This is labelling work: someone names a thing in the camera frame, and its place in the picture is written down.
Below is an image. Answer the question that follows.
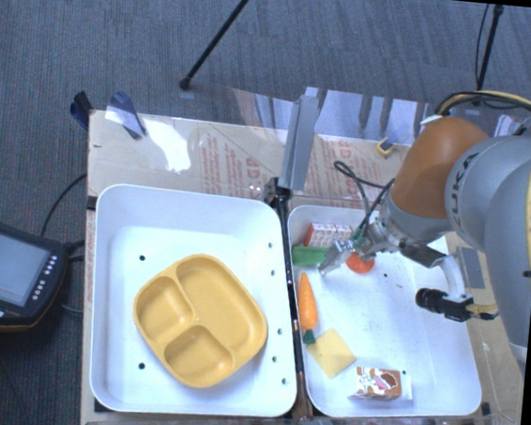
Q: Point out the white plastic tray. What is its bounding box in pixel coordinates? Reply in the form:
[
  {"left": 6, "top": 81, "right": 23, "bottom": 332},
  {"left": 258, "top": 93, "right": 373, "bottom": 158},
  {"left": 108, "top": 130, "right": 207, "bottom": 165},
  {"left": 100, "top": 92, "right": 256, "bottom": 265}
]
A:
[
  {"left": 74, "top": 180, "right": 318, "bottom": 425},
  {"left": 266, "top": 201, "right": 502, "bottom": 425}
]

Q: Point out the orange round slice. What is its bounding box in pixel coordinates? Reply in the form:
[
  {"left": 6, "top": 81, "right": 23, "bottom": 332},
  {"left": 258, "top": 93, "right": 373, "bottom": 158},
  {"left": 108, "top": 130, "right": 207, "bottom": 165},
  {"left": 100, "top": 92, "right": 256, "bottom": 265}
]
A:
[{"left": 344, "top": 252, "right": 377, "bottom": 277}]

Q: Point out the brown and white carton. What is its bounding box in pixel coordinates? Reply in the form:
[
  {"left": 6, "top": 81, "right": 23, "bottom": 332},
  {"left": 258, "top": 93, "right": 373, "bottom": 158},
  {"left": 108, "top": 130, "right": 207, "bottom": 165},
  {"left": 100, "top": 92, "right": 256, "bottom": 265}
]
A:
[{"left": 347, "top": 363, "right": 417, "bottom": 407}]

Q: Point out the green toy vegetable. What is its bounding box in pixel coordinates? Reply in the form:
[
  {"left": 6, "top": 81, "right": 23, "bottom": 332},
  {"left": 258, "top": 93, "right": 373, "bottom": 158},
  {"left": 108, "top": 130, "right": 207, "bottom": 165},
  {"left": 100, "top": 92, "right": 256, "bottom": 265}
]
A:
[{"left": 289, "top": 243, "right": 330, "bottom": 269}]

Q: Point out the brown cardboard board red print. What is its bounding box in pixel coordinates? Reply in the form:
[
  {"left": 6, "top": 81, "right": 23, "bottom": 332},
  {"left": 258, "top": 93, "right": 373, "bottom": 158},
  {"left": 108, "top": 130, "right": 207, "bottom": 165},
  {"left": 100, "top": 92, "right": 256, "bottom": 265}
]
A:
[{"left": 56, "top": 107, "right": 531, "bottom": 425}]

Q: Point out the black tripod stand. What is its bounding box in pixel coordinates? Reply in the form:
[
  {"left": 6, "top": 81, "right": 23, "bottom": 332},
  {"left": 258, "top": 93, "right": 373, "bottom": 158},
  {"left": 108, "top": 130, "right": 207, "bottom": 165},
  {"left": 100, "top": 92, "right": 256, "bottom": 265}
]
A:
[
  {"left": 469, "top": 3, "right": 505, "bottom": 107},
  {"left": 177, "top": 0, "right": 264, "bottom": 98}
]

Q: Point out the orange and white carton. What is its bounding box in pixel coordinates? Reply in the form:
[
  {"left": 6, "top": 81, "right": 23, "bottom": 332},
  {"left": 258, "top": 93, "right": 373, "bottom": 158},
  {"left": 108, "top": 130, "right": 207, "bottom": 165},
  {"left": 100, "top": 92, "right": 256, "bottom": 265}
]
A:
[{"left": 301, "top": 219, "right": 356, "bottom": 252}]

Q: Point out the orange carrot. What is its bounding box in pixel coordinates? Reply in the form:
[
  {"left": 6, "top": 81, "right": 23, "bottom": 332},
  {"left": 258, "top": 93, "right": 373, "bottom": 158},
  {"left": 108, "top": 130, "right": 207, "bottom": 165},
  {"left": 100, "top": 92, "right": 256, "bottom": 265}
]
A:
[{"left": 290, "top": 271, "right": 326, "bottom": 347}]

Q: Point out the black cylinder on white bracket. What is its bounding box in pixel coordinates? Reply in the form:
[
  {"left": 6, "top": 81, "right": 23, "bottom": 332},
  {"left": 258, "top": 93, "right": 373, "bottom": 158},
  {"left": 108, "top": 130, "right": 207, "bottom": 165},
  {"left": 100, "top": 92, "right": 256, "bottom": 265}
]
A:
[{"left": 394, "top": 242, "right": 480, "bottom": 325}]

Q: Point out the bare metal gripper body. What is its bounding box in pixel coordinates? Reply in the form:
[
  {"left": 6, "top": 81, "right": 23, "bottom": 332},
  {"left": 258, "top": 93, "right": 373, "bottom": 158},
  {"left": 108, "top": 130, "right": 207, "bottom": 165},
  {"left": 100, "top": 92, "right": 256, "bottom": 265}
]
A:
[{"left": 352, "top": 216, "right": 410, "bottom": 265}]

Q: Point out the yellow cheese slice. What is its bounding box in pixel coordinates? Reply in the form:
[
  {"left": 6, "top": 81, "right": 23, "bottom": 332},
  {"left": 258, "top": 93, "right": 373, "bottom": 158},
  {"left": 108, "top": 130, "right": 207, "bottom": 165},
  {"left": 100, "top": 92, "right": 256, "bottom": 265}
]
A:
[{"left": 302, "top": 325, "right": 360, "bottom": 383}]

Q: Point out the yellow divided plate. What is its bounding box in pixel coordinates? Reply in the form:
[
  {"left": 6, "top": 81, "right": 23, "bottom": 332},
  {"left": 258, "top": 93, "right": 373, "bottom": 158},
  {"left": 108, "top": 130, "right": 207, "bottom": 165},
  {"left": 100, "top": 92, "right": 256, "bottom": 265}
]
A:
[{"left": 124, "top": 247, "right": 277, "bottom": 396}]

